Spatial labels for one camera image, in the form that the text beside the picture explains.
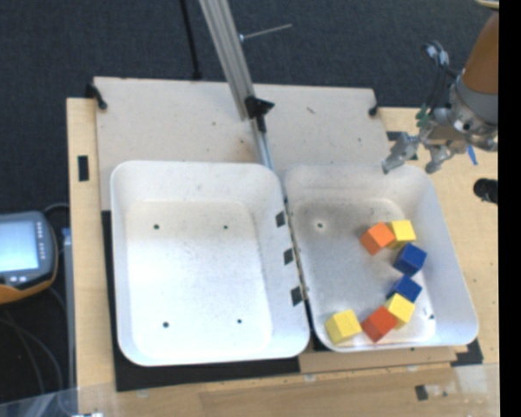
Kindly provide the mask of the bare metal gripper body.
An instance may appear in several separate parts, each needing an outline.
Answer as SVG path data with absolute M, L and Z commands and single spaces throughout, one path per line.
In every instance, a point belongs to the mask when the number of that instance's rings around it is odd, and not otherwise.
M 434 109 L 420 120 L 419 139 L 425 146 L 463 149 L 467 145 L 484 151 L 497 151 L 498 112 L 480 116 L 461 107 Z

